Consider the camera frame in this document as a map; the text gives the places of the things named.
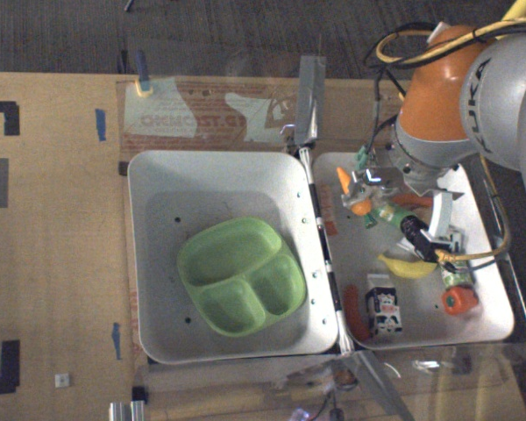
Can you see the green divided plate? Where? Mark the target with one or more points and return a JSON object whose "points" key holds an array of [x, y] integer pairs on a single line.
{"points": [[241, 274]]}

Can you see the small white square block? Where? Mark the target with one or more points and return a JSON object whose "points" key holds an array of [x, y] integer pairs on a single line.
{"points": [[61, 380]]}

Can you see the orange sausage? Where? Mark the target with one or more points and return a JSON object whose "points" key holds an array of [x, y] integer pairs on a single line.
{"points": [[410, 200]]}

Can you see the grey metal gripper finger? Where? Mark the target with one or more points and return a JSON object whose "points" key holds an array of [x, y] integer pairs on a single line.
{"points": [[353, 195], [382, 194]]}

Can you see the red sausage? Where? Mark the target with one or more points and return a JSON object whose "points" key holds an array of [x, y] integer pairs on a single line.
{"points": [[355, 314]]}

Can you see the green bottle orange cap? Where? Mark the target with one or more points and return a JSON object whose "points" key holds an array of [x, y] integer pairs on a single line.
{"points": [[459, 298]]}

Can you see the green bottle yellow label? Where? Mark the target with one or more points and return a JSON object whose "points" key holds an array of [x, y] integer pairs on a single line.
{"points": [[392, 214]]}

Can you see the black cylinder on white bracket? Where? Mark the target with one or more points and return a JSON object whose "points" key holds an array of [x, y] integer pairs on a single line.
{"points": [[418, 235]]}

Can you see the black and white milk carton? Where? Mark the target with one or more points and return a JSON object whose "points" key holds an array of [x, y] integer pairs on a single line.
{"points": [[383, 307]]}

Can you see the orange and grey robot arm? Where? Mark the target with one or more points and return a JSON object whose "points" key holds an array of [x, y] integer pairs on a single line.
{"points": [[438, 99]]}

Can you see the orange carrot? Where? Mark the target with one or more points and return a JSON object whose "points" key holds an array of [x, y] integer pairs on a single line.
{"points": [[344, 180]]}

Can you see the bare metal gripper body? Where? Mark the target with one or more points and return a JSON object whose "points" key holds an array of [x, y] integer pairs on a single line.
{"points": [[414, 176]]}

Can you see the yellow banana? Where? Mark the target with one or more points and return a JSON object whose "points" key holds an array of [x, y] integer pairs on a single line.
{"points": [[405, 268]]}

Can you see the white plastic tray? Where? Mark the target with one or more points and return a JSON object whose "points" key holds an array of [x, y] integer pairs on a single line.
{"points": [[421, 318], [210, 182]]}

